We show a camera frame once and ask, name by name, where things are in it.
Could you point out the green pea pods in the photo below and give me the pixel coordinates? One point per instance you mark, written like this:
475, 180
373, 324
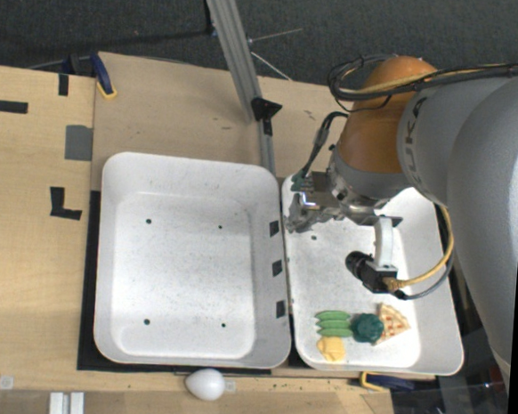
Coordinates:
334, 323

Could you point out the yellow corn piece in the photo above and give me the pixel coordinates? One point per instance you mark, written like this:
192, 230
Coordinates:
331, 349

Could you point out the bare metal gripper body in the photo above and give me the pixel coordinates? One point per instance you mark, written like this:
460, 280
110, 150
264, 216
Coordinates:
331, 194

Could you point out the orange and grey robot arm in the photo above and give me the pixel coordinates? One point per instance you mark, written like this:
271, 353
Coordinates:
475, 183

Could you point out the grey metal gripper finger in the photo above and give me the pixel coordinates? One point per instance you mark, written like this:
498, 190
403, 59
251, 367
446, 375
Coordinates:
317, 216
294, 218

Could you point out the dark green broccoli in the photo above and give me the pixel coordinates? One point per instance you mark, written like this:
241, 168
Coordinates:
367, 328

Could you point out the white plastic tray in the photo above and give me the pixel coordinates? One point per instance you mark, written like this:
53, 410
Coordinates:
192, 263
325, 269

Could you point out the white egg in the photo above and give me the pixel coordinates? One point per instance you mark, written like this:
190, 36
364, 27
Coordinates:
205, 383

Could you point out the pizza slice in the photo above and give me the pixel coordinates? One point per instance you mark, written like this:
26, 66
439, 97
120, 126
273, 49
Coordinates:
393, 323

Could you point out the black cylinder on white bracket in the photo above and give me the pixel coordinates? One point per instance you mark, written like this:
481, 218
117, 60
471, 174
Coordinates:
372, 271

